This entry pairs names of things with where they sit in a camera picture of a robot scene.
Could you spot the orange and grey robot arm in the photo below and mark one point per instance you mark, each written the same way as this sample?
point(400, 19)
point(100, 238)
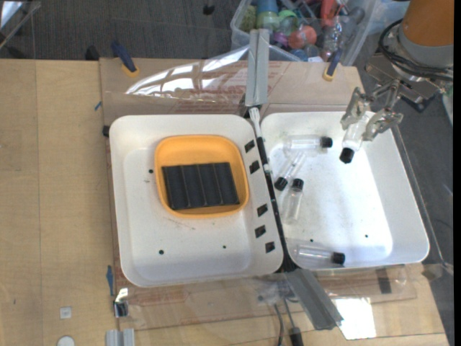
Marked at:
point(428, 13)

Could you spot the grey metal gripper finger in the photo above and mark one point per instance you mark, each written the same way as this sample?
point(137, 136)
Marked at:
point(383, 121)
point(356, 108)

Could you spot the clear plastic storage bin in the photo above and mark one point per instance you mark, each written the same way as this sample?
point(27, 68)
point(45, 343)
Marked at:
point(288, 20)

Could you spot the black ribbed rack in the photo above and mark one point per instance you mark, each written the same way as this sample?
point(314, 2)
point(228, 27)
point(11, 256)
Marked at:
point(200, 186)

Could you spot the orange plastic bowl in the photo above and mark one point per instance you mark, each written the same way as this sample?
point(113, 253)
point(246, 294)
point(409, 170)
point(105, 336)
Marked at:
point(196, 150)

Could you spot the clear bottle with black cap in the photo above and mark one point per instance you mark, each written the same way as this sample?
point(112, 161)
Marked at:
point(306, 142)
point(352, 139)
point(317, 254)
point(294, 202)
point(290, 169)

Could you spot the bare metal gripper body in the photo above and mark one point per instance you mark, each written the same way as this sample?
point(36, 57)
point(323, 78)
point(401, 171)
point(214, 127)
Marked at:
point(403, 76)

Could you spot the white plastic tray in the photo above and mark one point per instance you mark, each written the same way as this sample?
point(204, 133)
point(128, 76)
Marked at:
point(144, 229)
point(353, 211)

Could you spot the thin black and white rod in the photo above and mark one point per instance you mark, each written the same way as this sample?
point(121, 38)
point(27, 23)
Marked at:
point(269, 178)

